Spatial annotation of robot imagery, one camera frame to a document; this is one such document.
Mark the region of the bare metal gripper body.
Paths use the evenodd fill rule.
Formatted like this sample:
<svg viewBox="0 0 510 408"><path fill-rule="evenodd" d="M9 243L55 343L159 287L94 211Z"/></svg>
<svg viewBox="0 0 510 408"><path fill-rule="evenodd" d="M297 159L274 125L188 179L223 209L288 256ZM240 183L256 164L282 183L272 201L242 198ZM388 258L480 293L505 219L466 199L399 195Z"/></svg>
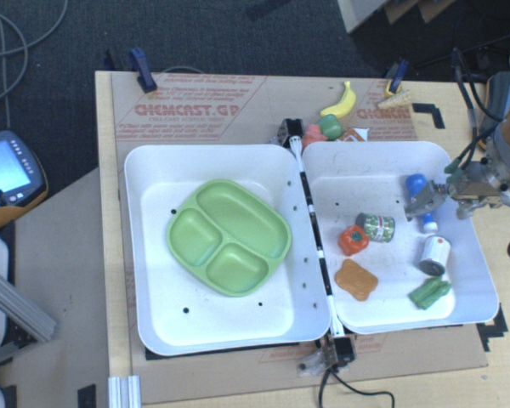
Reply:
<svg viewBox="0 0 510 408"><path fill-rule="evenodd" d="M448 194L456 201L510 207L510 167L503 161L471 161L466 168L451 173L446 183Z"/></svg>

